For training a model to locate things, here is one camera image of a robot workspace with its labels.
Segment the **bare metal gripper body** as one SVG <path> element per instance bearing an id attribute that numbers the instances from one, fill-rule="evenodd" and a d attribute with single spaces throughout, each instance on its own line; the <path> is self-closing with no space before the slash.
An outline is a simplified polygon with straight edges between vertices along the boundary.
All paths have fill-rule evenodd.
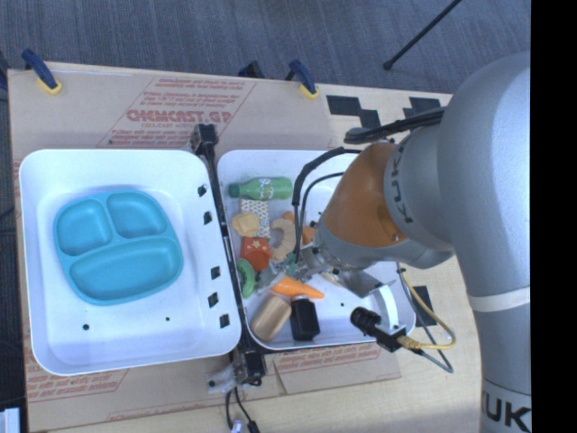
<path id="1" fill-rule="evenodd" d="M 324 247 L 314 244 L 301 247 L 294 264 L 292 277 L 303 282 L 318 274 L 341 287 L 352 287 L 362 276 L 361 271 L 349 268 Z"/>

